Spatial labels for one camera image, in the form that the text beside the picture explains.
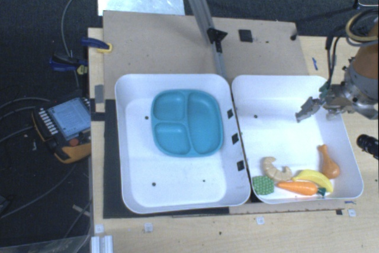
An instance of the black clip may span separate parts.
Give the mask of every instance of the black clip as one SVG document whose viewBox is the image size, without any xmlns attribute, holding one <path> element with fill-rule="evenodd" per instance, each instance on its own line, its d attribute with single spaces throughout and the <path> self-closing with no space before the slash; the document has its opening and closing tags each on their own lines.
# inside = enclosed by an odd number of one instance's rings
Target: black clip
<svg viewBox="0 0 379 253">
<path fill-rule="evenodd" d="M 216 42 L 216 51 L 222 53 L 223 49 L 221 47 L 221 41 L 227 36 L 226 32 L 216 30 L 215 28 L 209 28 L 207 30 L 208 38 L 211 43 Z"/>
</svg>

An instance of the electronic device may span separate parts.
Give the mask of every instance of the electronic device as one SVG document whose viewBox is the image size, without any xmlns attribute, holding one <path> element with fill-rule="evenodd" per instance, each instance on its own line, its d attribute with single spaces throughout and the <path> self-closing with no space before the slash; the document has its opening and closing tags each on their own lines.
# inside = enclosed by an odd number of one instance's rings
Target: electronic device
<svg viewBox="0 0 379 253">
<path fill-rule="evenodd" d="M 77 90 L 32 112 L 34 126 L 55 157 L 69 164 L 91 153 L 89 100 Z"/>
</svg>

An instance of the blue tape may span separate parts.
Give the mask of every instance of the blue tape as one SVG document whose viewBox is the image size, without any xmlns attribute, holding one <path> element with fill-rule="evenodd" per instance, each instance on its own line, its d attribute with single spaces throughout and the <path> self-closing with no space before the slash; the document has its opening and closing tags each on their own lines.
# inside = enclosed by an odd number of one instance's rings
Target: blue tape
<svg viewBox="0 0 379 253">
<path fill-rule="evenodd" d="M 315 70 L 318 71 L 319 68 L 317 67 L 317 61 L 313 57 L 312 57 L 312 61 L 313 61 L 313 65 L 314 65 Z"/>
</svg>

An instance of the black carpet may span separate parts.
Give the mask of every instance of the black carpet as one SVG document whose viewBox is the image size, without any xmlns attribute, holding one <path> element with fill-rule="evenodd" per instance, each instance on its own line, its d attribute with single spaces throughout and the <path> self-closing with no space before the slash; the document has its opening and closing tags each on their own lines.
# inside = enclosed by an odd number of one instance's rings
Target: black carpet
<svg viewBox="0 0 379 253">
<path fill-rule="evenodd" d="M 64 54 L 60 18 L 67 1 L 0 0 L 0 104 L 19 97 L 57 98 L 75 89 L 71 72 L 53 72 L 49 67 L 53 52 Z M 213 16 L 292 21 L 298 33 L 307 36 L 325 36 L 346 23 L 356 14 L 353 3 L 354 0 L 208 0 Z M 191 13 L 187 0 L 185 10 Z M 86 35 L 86 29 L 100 26 L 97 0 L 75 0 L 67 13 L 65 29 L 67 43 L 76 57 L 85 57 L 79 39 Z M 79 80 L 86 91 L 87 79 Z M 0 117 L 31 105 L 38 102 L 2 108 Z M 28 111 L 0 120 L 0 140 L 30 124 Z M 49 154 L 33 130 L 0 143 L 0 195 L 12 197 L 8 211 L 50 190 L 71 168 Z M 88 162 L 84 160 L 51 194 L 0 219 L 0 247 L 62 238 L 78 215 L 72 205 L 83 207 L 88 200 Z M 84 235 L 88 228 L 89 220 L 83 216 L 69 236 Z"/>
</svg>

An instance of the white plastic piece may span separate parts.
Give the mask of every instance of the white plastic piece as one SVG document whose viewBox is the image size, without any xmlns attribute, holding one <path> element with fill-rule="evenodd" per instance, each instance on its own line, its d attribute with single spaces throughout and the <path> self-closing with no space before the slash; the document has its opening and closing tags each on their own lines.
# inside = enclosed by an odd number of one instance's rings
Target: white plastic piece
<svg viewBox="0 0 379 253">
<path fill-rule="evenodd" d="M 330 157 L 339 165 L 338 183 L 331 180 L 333 193 L 302 196 L 275 188 L 274 193 L 258 196 L 264 203 L 292 203 L 318 199 L 352 199 L 363 191 L 363 180 L 342 117 L 327 120 L 321 108 L 311 117 L 296 121 L 295 113 L 309 98 L 317 98 L 326 82 L 319 76 L 242 75 L 232 83 L 236 115 L 251 176 L 264 175 L 264 157 L 276 158 L 275 166 L 288 166 L 293 173 L 303 169 L 320 170 L 322 155 L 317 146 L 326 144 Z"/>
<path fill-rule="evenodd" d="M 356 216 L 356 212 L 355 212 L 354 209 L 348 209 L 348 213 L 349 213 L 350 217 L 355 217 Z"/>
<path fill-rule="evenodd" d="M 145 233 L 151 233 L 153 232 L 153 224 L 150 222 L 147 222 L 144 224 L 144 232 Z"/>
<path fill-rule="evenodd" d="M 258 216 L 255 220 L 256 220 L 256 223 L 258 225 L 264 225 L 265 224 L 265 219 L 263 216 Z"/>
<path fill-rule="evenodd" d="M 93 236 L 91 238 L 91 253 L 113 253 L 113 237 Z"/>
<path fill-rule="evenodd" d="M 104 225 L 100 223 L 99 225 L 95 225 L 95 234 L 104 233 Z"/>
<path fill-rule="evenodd" d="M 169 89 L 197 89 L 217 100 L 224 130 L 219 151 L 179 158 L 158 149 L 149 118 L 151 106 L 155 96 Z M 224 78 L 215 74 L 124 75 L 115 85 L 115 97 L 122 195 L 131 211 L 146 214 L 237 206 L 250 197 L 236 117 L 227 115 L 234 106 Z M 234 144 L 233 135 L 238 137 Z"/>
</svg>

